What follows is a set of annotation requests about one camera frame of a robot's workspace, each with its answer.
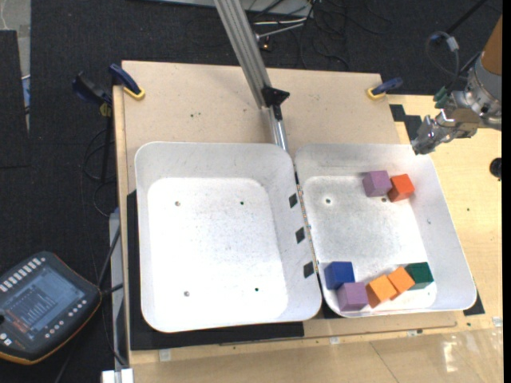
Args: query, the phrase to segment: black bracket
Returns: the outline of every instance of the black bracket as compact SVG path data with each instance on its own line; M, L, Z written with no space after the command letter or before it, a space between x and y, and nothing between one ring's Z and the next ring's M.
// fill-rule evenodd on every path
M272 88L271 86L265 86L261 89L261 93L263 94L264 102L266 106L273 107L273 112L275 114L276 120L282 120L282 111L280 110L280 105L289 98L289 93L286 91L282 91L277 88Z

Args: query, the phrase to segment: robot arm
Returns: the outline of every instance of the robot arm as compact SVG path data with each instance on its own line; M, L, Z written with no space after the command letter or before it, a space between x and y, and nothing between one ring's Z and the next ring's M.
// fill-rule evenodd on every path
M441 143L471 137L478 128L502 129L502 16L485 48L469 70L462 91L435 95L440 113L424 118L411 144L416 154L434 151Z

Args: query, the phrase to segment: metal pole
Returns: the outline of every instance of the metal pole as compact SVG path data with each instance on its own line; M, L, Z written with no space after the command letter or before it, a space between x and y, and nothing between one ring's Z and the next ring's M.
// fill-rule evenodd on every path
M264 67L263 58L256 44L256 36L250 27L240 0L213 1L257 106L259 108L267 108L268 110L273 140L287 152L286 130L283 121L275 117L274 107L266 105L262 94L263 88L271 87L270 77Z

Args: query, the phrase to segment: empty white tray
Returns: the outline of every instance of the empty white tray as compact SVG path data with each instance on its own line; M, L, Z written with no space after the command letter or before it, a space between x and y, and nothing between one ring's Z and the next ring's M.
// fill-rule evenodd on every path
M464 310L477 293L433 162L404 144L309 144L298 150L296 171L310 225L319 277L329 307L345 317ZM406 200L367 197L365 173L408 174L415 186ZM374 309L340 311L324 268L350 261L355 281L368 283L400 265L427 261L434 282Z
M312 318L321 305L291 157L152 142L135 157L141 309L161 332Z

